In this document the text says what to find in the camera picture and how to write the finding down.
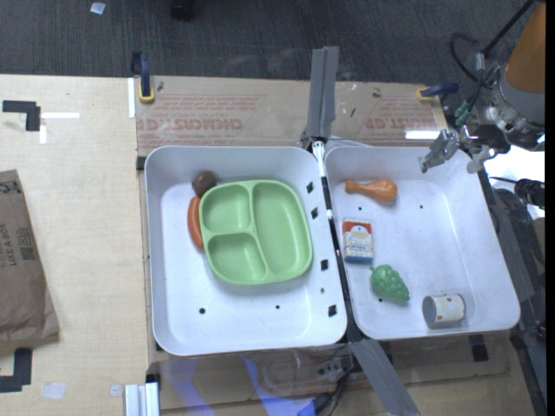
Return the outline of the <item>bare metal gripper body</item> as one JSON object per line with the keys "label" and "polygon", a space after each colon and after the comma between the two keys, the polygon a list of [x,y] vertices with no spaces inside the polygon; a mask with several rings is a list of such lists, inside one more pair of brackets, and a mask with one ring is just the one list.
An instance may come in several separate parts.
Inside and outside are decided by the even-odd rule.
{"label": "bare metal gripper body", "polygon": [[494,154],[507,153],[516,146],[530,152],[543,152],[544,127],[528,122],[505,102],[491,101],[472,109],[463,103],[458,108],[459,141],[466,148],[488,147]]}

